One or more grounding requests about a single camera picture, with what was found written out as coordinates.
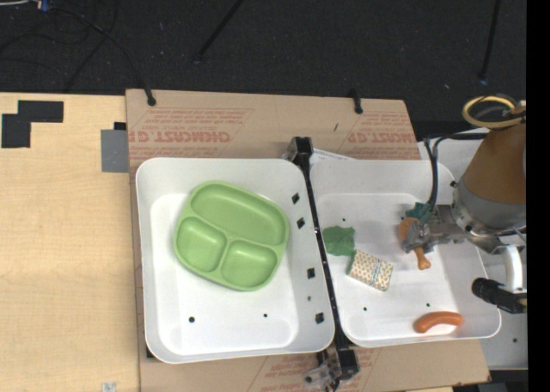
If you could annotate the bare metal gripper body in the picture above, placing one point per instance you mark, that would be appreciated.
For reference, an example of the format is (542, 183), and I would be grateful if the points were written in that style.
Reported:
(447, 227)

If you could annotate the green divided plate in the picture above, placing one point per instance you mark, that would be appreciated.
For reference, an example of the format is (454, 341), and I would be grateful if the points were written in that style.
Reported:
(232, 235)

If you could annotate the brown cardboard board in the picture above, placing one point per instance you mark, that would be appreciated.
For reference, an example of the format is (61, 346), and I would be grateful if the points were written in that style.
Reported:
(240, 128)

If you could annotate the white plastic tray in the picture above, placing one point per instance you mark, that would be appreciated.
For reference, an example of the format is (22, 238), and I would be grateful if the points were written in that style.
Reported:
(386, 317)
(232, 326)

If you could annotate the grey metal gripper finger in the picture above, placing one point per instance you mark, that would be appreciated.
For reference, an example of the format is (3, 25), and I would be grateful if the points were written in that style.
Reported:
(414, 237)

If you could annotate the orange toy sausage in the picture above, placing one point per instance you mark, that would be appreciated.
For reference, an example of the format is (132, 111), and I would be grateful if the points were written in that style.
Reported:
(438, 321)

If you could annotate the thin black rod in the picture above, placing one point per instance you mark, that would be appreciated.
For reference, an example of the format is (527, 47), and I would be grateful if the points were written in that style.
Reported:
(320, 235)

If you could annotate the orange toy carrot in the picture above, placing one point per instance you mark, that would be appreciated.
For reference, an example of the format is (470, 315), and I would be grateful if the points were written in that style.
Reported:
(424, 262)

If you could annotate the black block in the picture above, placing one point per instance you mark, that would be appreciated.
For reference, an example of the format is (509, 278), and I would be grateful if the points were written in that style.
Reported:
(301, 147)
(347, 362)

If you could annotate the white orange patterned packet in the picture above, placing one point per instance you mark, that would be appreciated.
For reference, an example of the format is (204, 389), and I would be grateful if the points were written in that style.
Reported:
(370, 271)

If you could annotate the black cylinder on white bracket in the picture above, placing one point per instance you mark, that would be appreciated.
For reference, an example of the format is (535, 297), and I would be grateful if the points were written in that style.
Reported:
(494, 291)

